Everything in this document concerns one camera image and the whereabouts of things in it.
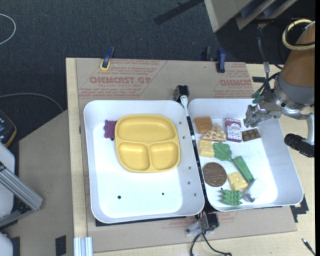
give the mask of wooden table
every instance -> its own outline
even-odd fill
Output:
[[[261,64],[247,64],[250,77],[263,77],[264,69]],[[279,70],[271,66],[270,72],[273,74]],[[73,203],[73,224],[74,237],[85,238],[88,236],[86,220],[86,204],[84,191],[84,176],[82,164],[81,136],[79,134],[80,116],[77,87],[77,67],[75,58],[66,59],[67,74],[67,97],[68,97],[68,117],[70,136],[70,161],[72,178],[72,203]],[[253,89],[256,90],[261,83],[252,82]],[[280,124],[284,134],[294,133],[303,137],[307,136],[307,123],[298,121],[287,116],[280,118]],[[305,238],[313,249],[316,249],[316,228],[315,228],[315,159],[307,158],[299,152],[291,150],[290,153],[300,177],[301,185],[305,194],[309,211],[307,214],[298,216],[297,231],[277,233],[259,236],[247,236],[232,239],[222,239],[212,241],[212,246],[222,252],[232,252],[233,256],[244,255],[312,255],[303,244]],[[121,251],[110,251],[95,253],[99,256],[158,256],[158,255],[189,255],[190,243],[175,245],[154,246]],[[201,256],[218,255],[215,254],[203,241],[195,244],[193,251]]]

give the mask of yellow plate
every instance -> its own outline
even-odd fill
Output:
[[[176,127],[162,115],[126,115],[116,122],[114,135],[118,159],[129,171],[164,172],[180,161]]]

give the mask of blue clamp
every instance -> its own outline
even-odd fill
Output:
[[[226,60],[226,52],[224,49],[220,48],[216,52],[216,71],[218,73],[224,73],[225,72],[225,60]]]
[[[101,64],[100,64],[100,70],[101,71],[108,71],[109,67],[110,67],[110,58],[113,57],[114,55],[114,52],[115,52],[115,47],[114,46],[111,46],[109,45],[107,50],[106,50],[106,54],[105,54],[105,57],[104,59],[101,61]]]

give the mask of black carpet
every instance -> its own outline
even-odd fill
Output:
[[[298,0],[263,29],[271,58],[283,64],[288,51],[281,34],[292,18],[315,20],[315,0]],[[17,127],[18,141],[67,109],[67,57],[103,58],[108,45],[115,58],[199,61],[207,46],[226,51],[226,61],[262,63],[257,25],[239,30],[234,19],[213,33],[201,0],[0,0],[16,32],[0,44],[0,110]],[[0,42],[12,33],[0,16]]]

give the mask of white tray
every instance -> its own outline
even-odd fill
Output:
[[[135,114],[162,115],[175,125],[180,162],[157,173],[130,172],[120,164],[115,141],[104,137],[105,120]],[[95,100],[83,112],[91,210],[103,223],[196,215],[204,207],[201,180],[183,107],[172,100]]]
[[[249,130],[243,123],[248,105],[252,99],[194,99],[189,103],[188,110],[193,121],[198,117],[211,117],[212,123],[224,128],[226,118],[241,120],[241,130]],[[197,133],[194,123],[197,145],[204,134]],[[260,178],[266,187],[254,202],[241,200],[239,206],[230,206],[221,202],[221,188],[230,190],[227,181],[222,187],[212,187],[205,183],[209,203],[218,211],[232,211],[252,208],[277,207],[296,205],[303,199],[301,183],[292,161],[288,147],[284,143],[284,135],[277,119],[268,119],[257,127],[261,138],[249,141],[226,141],[232,151],[232,158],[242,156],[254,178]],[[232,162],[220,161],[217,158],[200,156],[203,168],[209,162],[221,164],[226,173],[237,172]]]

